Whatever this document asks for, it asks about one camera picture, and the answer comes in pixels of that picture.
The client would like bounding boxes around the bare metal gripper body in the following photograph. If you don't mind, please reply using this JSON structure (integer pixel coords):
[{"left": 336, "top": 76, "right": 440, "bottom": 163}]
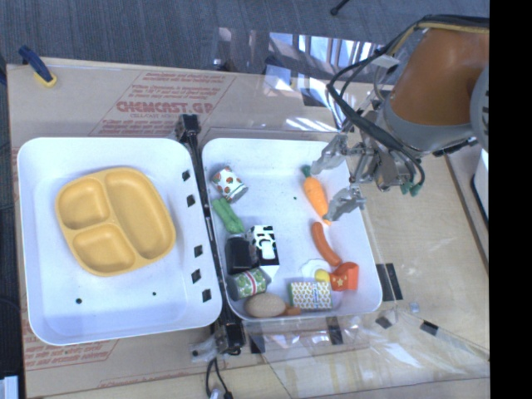
[{"left": 344, "top": 110, "right": 421, "bottom": 191}]

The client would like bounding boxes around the orange toy carrot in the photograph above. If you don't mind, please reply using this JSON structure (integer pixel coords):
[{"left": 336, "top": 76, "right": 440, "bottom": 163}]
[{"left": 300, "top": 164, "right": 333, "bottom": 227}]

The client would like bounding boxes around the orange toy sausage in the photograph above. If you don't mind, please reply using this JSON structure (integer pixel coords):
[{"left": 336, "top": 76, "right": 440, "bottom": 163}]
[{"left": 311, "top": 221, "right": 343, "bottom": 268}]

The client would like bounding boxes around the white plastic tray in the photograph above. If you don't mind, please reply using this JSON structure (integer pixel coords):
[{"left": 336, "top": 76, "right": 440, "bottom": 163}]
[
  {"left": 16, "top": 136, "right": 223, "bottom": 347},
  {"left": 200, "top": 137, "right": 384, "bottom": 323}
]

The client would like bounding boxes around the white and yellow fried egg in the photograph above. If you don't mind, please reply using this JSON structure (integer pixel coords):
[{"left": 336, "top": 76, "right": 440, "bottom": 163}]
[{"left": 300, "top": 258, "right": 332, "bottom": 283}]

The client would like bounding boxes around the orange carton with star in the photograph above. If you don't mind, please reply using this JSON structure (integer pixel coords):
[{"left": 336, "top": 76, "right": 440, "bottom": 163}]
[{"left": 328, "top": 261, "right": 360, "bottom": 293}]

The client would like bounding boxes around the black and white cow carton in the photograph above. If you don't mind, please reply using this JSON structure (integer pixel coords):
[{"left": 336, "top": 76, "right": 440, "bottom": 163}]
[{"left": 249, "top": 224, "right": 281, "bottom": 280}]

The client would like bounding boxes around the yellow patterned carton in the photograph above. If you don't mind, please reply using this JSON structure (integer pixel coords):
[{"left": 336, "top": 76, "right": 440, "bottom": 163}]
[{"left": 287, "top": 280, "right": 334, "bottom": 311}]

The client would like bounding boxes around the white can with red tomatoes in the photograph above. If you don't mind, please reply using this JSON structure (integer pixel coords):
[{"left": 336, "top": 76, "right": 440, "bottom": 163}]
[{"left": 210, "top": 165, "right": 249, "bottom": 204}]

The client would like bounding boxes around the green toy asparagus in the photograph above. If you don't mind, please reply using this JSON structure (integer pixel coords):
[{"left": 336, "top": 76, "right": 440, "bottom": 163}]
[{"left": 211, "top": 197, "right": 246, "bottom": 235}]

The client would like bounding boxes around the black box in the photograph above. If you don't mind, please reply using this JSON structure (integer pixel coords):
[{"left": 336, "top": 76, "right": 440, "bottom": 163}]
[{"left": 224, "top": 236, "right": 261, "bottom": 276}]

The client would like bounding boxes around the green and white can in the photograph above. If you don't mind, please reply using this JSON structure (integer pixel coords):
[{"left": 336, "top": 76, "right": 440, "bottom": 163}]
[{"left": 227, "top": 267, "right": 268, "bottom": 302}]

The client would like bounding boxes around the beige toy potato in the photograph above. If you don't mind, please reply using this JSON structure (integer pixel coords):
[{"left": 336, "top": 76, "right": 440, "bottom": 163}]
[{"left": 244, "top": 292, "right": 288, "bottom": 319}]

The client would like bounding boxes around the thin black rod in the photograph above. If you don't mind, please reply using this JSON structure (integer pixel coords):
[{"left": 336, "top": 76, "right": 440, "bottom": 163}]
[{"left": 185, "top": 130, "right": 234, "bottom": 337}]

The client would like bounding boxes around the yellow divided plate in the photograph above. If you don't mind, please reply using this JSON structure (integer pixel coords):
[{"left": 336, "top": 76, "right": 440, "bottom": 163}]
[{"left": 54, "top": 166, "right": 177, "bottom": 278}]

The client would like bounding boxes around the brown cardboard board red print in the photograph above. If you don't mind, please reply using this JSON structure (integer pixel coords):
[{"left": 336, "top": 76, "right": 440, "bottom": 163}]
[{"left": 6, "top": 57, "right": 490, "bottom": 399}]

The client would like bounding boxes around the black block with thin wires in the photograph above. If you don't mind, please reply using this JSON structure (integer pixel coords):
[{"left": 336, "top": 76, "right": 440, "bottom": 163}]
[
  {"left": 175, "top": 113, "right": 202, "bottom": 141},
  {"left": 210, "top": 320, "right": 247, "bottom": 355}
]

